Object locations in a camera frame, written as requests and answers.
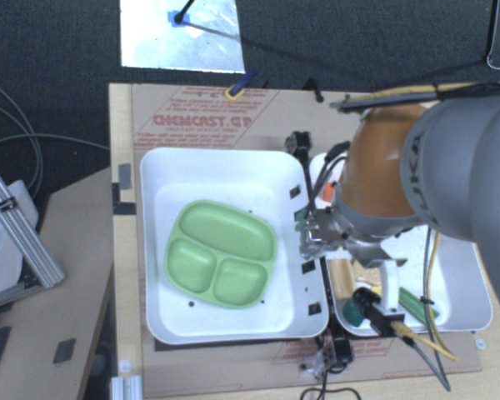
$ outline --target green object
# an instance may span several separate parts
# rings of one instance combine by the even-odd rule
[[[400,287],[400,293],[398,294],[398,301],[400,305],[406,308],[409,313],[414,316],[420,323],[426,324],[426,318],[424,317],[424,304],[420,302],[420,299],[409,292],[407,289]],[[437,318],[439,312],[432,307],[433,316]]]
[[[348,299],[342,307],[342,315],[354,327],[359,328],[365,317],[358,311],[358,308],[353,303],[353,299]]]
[[[246,308],[265,292],[277,248],[276,233],[264,219],[198,200],[178,215],[163,266],[170,282],[195,298]]]

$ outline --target blue object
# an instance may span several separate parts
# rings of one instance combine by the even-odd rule
[[[237,95],[239,92],[241,92],[241,90],[243,90],[243,88],[245,88],[246,86],[248,86],[248,84],[250,83],[250,81],[256,77],[256,75],[258,74],[257,71],[255,70],[252,70],[252,71],[249,71],[247,72],[246,74],[244,74],[241,79],[236,82],[232,88],[230,90],[227,91],[227,93],[231,96],[231,97],[234,97],[235,95]]]
[[[189,14],[186,13],[185,15],[183,15],[183,21],[182,23],[177,23],[176,21],[174,21],[174,17],[176,15],[178,15],[180,13],[179,10],[172,10],[170,12],[167,13],[167,18],[168,18],[168,21],[171,23],[171,25],[173,27],[185,27],[185,24],[186,23],[190,23],[191,22],[191,17],[189,17]]]

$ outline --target green plate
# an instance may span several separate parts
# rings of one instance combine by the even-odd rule
[[[170,282],[195,298],[246,308],[264,294],[277,247],[276,234],[264,219],[198,200],[178,215],[163,265]]]

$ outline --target metal frame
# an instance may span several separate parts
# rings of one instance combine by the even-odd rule
[[[35,230],[30,226],[17,201],[8,191],[4,181],[0,178],[0,223],[4,226],[9,236],[22,252],[27,265],[32,269],[41,283],[42,288],[52,288],[65,278],[62,269],[56,264],[39,239]],[[0,304],[35,293],[40,287],[23,289],[19,283],[0,293]]]

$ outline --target black floor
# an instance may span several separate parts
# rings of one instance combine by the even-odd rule
[[[253,85],[372,91],[413,84],[497,81],[485,53],[492,0],[236,0]],[[228,86],[238,76],[120,65],[119,0],[0,0],[0,87],[35,131],[108,144],[108,84]],[[495,61],[500,64],[500,19]],[[14,112],[0,97],[0,107]],[[20,133],[0,113],[0,138]],[[48,194],[109,164],[108,152],[42,140]],[[0,146],[0,173],[29,181],[26,140]]]

